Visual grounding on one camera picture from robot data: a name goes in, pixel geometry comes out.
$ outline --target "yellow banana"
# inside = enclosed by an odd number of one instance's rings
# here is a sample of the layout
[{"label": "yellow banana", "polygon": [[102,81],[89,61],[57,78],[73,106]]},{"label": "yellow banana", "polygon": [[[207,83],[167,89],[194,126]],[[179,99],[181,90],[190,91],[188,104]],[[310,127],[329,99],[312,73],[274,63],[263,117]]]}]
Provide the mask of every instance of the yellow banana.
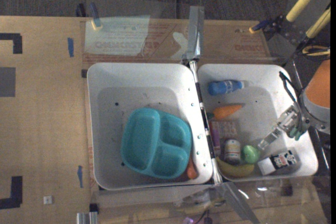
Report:
[{"label": "yellow banana", "polygon": [[223,162],[219,157],[216,157],[219,171],[223,176],[230,177],[246,177],[254,170],[254,164],[231,165]]}]

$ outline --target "teal plate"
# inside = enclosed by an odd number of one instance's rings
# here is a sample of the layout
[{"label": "teal plate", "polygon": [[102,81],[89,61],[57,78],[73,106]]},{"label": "teal plate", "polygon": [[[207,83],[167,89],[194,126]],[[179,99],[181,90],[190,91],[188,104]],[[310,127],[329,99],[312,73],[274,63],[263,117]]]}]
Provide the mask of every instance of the teal plate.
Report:
[{"label": "teal plate", "polygon": [[185,121],[160,110],[140,108],[128,118],[121,157],[136,172],[172,179],[185,171],[191,145],[192,133]]}]

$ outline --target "orange carrot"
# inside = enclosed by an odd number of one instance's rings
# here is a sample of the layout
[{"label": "orange carrot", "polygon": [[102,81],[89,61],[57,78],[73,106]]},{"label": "orange carrot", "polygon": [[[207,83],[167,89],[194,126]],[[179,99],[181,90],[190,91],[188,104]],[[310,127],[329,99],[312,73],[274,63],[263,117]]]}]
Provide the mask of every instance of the orange carrot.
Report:
[{"label": "orange carrot", "polygon": [[195,179],[197,177],[197,172],[194,166],[193,157],[190,154],[189,162],[187,165],[187,176],[189,179]]},{"label": "orange carrot", "polygon": [[220,108],[215,108],[213,114],[215,119],[222,120],[223,118],[235,113],[242,107],[243,106],[241,104],[222,106]]}]

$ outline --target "metal bracket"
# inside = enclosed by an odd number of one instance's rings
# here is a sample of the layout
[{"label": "metal bracket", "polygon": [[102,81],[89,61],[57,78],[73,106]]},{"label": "metal bracket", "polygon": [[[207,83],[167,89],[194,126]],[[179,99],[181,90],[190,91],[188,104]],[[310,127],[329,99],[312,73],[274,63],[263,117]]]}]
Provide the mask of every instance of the metal bracket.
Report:
[{"label": "metal bracket", "polygon": [[191,6],[189,13],[187,60],[198,59],[203,52],[204,7]]},{"label": "metal bracket", "polygon": [[98,224],[97,212],[77,213],[77,224]]}]

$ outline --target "black cable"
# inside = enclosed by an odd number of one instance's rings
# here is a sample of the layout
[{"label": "black cable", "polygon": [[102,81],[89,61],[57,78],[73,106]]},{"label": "black cable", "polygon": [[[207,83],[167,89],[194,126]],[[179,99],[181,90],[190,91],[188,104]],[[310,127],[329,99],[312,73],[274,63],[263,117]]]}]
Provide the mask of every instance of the black cable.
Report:
[{"label": "black cable", "polygon": [[279,72],[279,76],[280,78],[282,79],[282,81],[284,82],[284,87],[285,89],[287,89],[287,93],[290,95],[291,99],[295,102],[295,99],[293,97],[293,95],[291,94],[291,92],[289,92],[288,88],[287,88],[287,85],[286,85],[286,81],[288,81],[288,83],[293,87],[293,89],[295,90],[295,93],[298,94],[299,93],[299,90],[294,86],[294,84],[290,81],[289,78],[287,78],[285,76],[284,73],[282,73],[281,71]]},{"label": "black cable", "polygon": [[195,222],[195,224],[198,224],[198,223],[204,218],[205,214],[206,214],[208,211],[209,211],[209,210],[205,210],[205,211],[203,212],[203,214],[200,216],[200,218],[198,219],[198,221]]},{"label": "black cable", "polygon": [[283,87],[285,89],[285,91],[288,93],[289,97],[291,98],[291,100],[294,102],[297,110],[298,110],[298,124],[297,124],[297,129],[298,131],[302,132],[303,129],[303,122],[302,122],[302,112],[301,112],[301,107],[299,102],[294,98],[293,94],[289,91],[288,87],[287,87],[287,82],[293,87],[293,89],[295,90],[297,96],[299,96],[299,91],[294,87],[293,83],[285,76],[284,73],[282,73],[281,71],[279,72],[279,76],[282,79],[282,83],[284,84]]}]

